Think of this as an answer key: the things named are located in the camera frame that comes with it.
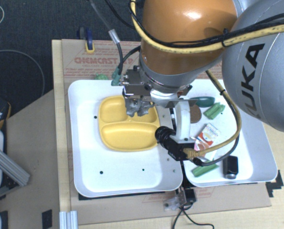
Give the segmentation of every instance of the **dark green object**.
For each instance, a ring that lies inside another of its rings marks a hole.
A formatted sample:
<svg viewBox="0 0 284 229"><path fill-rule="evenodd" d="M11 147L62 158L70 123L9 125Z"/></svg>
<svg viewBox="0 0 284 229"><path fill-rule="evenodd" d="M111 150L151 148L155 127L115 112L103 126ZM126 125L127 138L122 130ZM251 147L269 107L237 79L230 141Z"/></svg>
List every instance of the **dark green object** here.
<svg viewBox="0 0 284 229"><path fill-rule="evenodd" d="M217 115L224 111L225 106L220 103L215 103L211 108L205 111L203 114L209 119L213 120Z"/></svg>
<svg viewBox="0 0 284 229"><path fill-rule="evenodd" d="M98 74L98 73L96 73L95 80L109 80L109 78L105 74Z"/></svg>
<svg viewBox="0 0 284 229"><path fill-rule="evenodd" d="M193 97L191 99L197 99L196 105L200 108L208 108L211 107L215 103L214 97Z"/></svg>
<svg viewBox="0 0 284 229"><path fill-rule="evenodd" d="M198 166L196 168L194 168L192 170L192 173L195 177L200 177L216 168L218 168L219 166L217 164L213 164L213 165L210 165L210 166Z"/></svg>

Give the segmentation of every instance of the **cardboard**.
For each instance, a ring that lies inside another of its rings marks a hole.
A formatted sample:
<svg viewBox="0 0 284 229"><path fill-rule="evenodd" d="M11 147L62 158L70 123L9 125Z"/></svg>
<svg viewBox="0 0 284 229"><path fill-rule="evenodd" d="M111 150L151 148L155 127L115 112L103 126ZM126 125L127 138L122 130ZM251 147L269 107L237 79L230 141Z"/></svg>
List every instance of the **cardboard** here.
<svg viewBox="0 0 284 229"><path fill-rule="evenodd" d="M144 194L134 196L122 196L113 198L96 198L79 200L79 194L74 186L73 177L73 152L71 141L71 126L68 104L68 87L79 79L94 79L96 73L112 72L117 67L117 60L112 63L101 63L108 56L118 58L115 45L110 41L95 41L94 54L86 54L85 43L82 40L62 40L63 71L64 71L64 95L66 112L66 129L68 142L68 162L70 179L71 209L78 212L79 225L123 221L132 219L145 219L174 216L178 211L164 211L164 201L175 195L174 191ZM121 42L126 52L139 45L139 42ZM138 54L132 55L132 61L127 67L133 67L138 63ZM211 71L221 79L221 65L214 66ZM198 79L207 79L205 73ZM194 187L197 202L188 210L189 214L208 213L245 208L260 208L271 205L265 183Z"/></svg>

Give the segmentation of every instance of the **yellow divided plate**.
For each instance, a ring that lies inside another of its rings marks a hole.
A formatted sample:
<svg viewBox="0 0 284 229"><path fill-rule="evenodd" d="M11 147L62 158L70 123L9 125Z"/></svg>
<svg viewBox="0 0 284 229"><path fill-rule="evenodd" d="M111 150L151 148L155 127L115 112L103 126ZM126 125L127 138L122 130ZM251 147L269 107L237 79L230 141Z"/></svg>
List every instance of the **yellow divided plate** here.
<svg viewBox="0 0 284 229"><path fill-rule="evenodd" d="M103 143L117 151L142 151L155 147L155 131L160 127L156 109L148 114L130 117L123 96L105 98L98 113L99 132Z"/></svg>

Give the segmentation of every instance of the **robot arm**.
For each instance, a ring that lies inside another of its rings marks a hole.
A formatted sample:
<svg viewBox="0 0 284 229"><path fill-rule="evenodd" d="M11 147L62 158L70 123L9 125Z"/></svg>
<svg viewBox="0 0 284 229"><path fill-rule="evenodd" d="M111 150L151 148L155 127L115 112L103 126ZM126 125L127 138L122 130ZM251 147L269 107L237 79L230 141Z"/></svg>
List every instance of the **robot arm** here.
<svg viewBox="0 0 284 229"><path fill-rule="evenodd" d="M131 9L134 17L134 1ZM154 105L169 107L201 72L222 60L232 100L284 132L282 19L284 0L145 0L142 27L134 20L142 37L139 65L121 81L127 114L144 115ZM244 39L230 38L223 41L226 49L215 42L226 32L260 26L260 21L279 27L262 30L267 36L251 31Z"/></svg>

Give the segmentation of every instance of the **yellow plate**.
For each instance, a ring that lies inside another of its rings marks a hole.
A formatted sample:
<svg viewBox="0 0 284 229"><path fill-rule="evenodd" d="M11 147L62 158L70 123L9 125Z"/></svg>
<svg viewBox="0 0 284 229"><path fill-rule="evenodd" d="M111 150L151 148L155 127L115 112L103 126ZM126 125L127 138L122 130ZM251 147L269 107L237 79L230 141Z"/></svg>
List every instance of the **yellow plate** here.
<svg viewBox="0 0 284 229"><path fill-rule="evenodd" d="M103 143L113 150L142 151L157 145L155 131L160 122L156 109L150 108L144 116L130 117L123 96L108 97L101 102L98 123Z"/></svg>

